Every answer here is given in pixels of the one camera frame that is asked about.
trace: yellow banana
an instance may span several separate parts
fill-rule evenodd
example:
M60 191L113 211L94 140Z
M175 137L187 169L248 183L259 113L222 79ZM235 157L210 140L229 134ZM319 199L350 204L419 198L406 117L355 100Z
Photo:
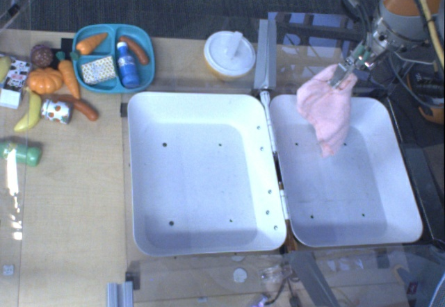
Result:
M11 67L11 58L9 56L2 56L0 58L0 82L2 82L9 72Z
M42 106L42 99L40 96L26 88L29 93L29 108L28 112L21 118L14 127L16 132L25 132L33 128L40 120L40 107Z

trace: teal divided plate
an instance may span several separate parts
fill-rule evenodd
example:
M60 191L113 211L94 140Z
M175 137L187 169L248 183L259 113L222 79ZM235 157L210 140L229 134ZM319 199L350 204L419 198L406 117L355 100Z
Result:
M148 34L143 29L128 24L94 24L91 26L86 26L76 33L72 43L72 50L76 51L76 45L78 42L90 37L91 35L99 33L108 33L108 36L91 54L80 55L79 59L73 60L74 72L76 73L77 81L84 88L94 92L130 93L144 90L154 78L154 52L152 41L150 40ZM118 62L116 58L116 44L119 41L119 37L122 35L134 40L149 57L149 63L147 65L141 65L136 55L130 51L131 55L134 56L140 78L140 86L137 88L125 88L119 75ZM81 66L107 56L112 56L113 58L116 68L116 77L112 78L111 80L96 83L94 85L85 83L82 77Z

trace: green bottle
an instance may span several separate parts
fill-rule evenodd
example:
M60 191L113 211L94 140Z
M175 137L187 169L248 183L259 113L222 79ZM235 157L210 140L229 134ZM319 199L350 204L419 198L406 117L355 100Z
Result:
M42 156L42 150L37 147L27 147L14 142L0 142L0 157L7 159L10 153L15 150L15 160L21 164L37 166Z

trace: blue object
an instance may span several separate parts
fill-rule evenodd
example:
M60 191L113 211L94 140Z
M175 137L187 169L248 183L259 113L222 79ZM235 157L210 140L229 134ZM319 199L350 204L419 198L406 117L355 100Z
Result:
M89 91L110 94L132 93L145 90L153 81L155 73L154 52L149 35L143 29L128 24L94 24L91 26L86 26L77 31L76 35L74 36L72 50L76 51L76 45L78 42L98 33L108 33L108 36L90 55L80 55L79 58L72 59L74 72L76 74L77 81L81 84L81 86ZM101 83L96 83L94 85L88 85L87 83L83 82L81 71L81 66L83 64L98 60L100 58L105 58L106 56L112 56L115 64L118 63L118 50L116 48L116 44L119 42L119 38L122 35L131 38L138 43L138 45L149 57L149 63L142 65L138 62L134 54L129 51L130 55L132 55L136 60L135 63L140 85L135 88L127 88L125 87L121 76Z
M118 66L122 84L126 88L137 88L140 86L138 70L134 57L128 52L126 42L118 42Z

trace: pink cloth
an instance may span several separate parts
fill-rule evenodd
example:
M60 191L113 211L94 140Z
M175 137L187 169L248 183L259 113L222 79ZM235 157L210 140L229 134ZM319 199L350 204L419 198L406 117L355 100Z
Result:
M334 89L327 83L337 65L330 65L297 91L297 111L315 128L322 157L335 155L349 131L350 98L357 77L350 74Z

